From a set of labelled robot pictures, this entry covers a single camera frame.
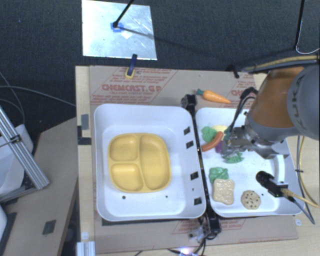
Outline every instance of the cardboard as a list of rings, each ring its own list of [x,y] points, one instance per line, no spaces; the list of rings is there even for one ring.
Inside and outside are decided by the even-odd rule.
[[[231,101],[214,103],[197,96],[196,109],[203,107],[235,108],[242,91],[255,86],[255,79],[231,72],[136,68],[132,79],[125,78],[126,67],[92,66],[89,68],[90,115],[104,103],[179,106],[186,94],[198,88],[212,90]],[[103,221],[96,209],[95,134],[92,135],[92,175],[94,205],[94,239],[97,254],[143,251],[178,247],[197,247],[189,233],[199,227],[197,219],[113,223]],[[207,245],[252,243],[297,239],[292,216],[223,219],[222,232]]]

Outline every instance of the blue clip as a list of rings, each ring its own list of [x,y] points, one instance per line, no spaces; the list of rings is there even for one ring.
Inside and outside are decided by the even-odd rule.
[[[131,79],[131,78],[134,77],[135,65],[136,65],[137,58],[138,58],[138,55],[136,55],[136,54],[132,55],[130,67],[128,67],[128,69],[125,72],[125,77],[126,78]]]
[[[119,32],[121,32],[121,31],[123,31],[123,30],[122,30],[121,28],[119,28],[119,27],[122,27],[122,28],[124,27],[124,25],[123,25],[122,23],[120,23],[120,22],[118,23],[118,26],[117,26],[117,27],[114,27],[112,22],[110,23],[110,26],[111,26],[112,31],[115,32],[115,33],[119,33]]]

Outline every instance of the divided yellow plate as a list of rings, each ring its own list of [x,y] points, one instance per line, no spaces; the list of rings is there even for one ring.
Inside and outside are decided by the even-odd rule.
[[[108,146],[108,168],[113,185],[128,193],[156,192],[171,181],[166,143],[152,133],[126,133]]]

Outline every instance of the black carpet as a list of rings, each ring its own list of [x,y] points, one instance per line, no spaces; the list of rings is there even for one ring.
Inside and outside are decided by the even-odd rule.
[[[126,0],[110,1],[127,3]],[[136,0],[150,5],[157,61],[138,67],[216,70],[242,68],[296,56],[300,0]],[[300,50],[319,47],[320,0],[305,3]],[[80,0],[1,0],[0,71],[12,86],[75,103],[75,66],[127,66],[128,60],[82,56]],[[5,82],[0,78],[0,85]],[[75,117],[75,107],[16,90],[33,140]],[[0,104],[18,125],[20,113],[8,89]]]

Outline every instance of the silver metal sheet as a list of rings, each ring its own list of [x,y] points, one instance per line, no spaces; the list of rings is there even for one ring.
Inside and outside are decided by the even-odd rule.
[[[83,55],[140,60],[157,60],[149,6],[133,4],[114,29],[126,4],[82,0]]]

